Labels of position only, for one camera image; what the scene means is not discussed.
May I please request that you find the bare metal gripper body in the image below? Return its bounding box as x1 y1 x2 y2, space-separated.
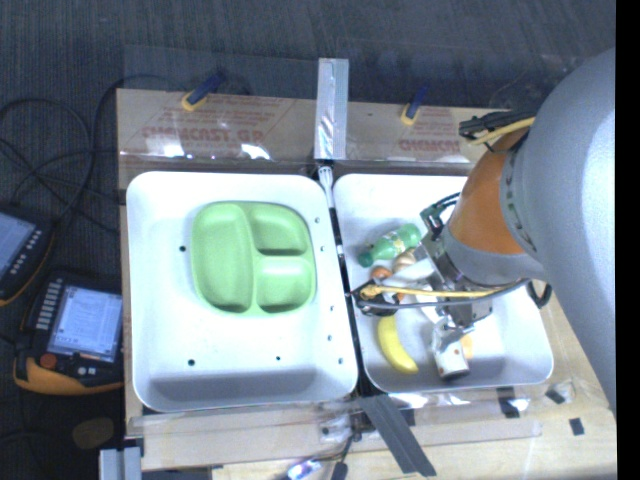
414 240 495 330

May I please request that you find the white plastic tray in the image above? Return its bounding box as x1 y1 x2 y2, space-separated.
331 172 555 395
125 170 360 414

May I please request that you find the yellow banana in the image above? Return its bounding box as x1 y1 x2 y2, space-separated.
376 314 420 375

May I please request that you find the beige toy mushroom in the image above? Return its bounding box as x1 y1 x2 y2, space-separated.
391 247 418 275

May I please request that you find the green plastic bottle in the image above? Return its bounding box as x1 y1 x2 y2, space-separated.
356 222 423 269

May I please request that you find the green divided plate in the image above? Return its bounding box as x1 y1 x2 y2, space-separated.
190 201 319 315

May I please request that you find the brown cardboard board red print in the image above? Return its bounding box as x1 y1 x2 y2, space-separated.
115 87 617 475

